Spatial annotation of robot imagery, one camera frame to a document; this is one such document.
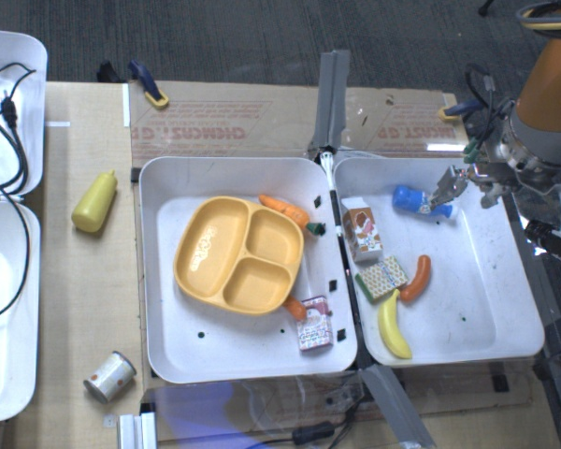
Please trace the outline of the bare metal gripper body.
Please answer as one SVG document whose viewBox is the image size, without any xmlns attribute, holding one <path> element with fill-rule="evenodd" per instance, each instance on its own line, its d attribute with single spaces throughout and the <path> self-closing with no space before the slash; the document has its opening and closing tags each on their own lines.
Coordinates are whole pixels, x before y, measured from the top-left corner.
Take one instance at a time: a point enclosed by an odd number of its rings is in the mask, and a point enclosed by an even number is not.
<svg viewBox="0 0 561 449">
<path fill-rule="evenodd" d="M 561 191 L 561 165 L 548 163 L 525 147 L 476 147 L 467 153 L 467 163 L 467 177 L 483 192 L 483 209 L 492 208 L 502 196 L 522 188 L 541 196 Z"/>
</svg>

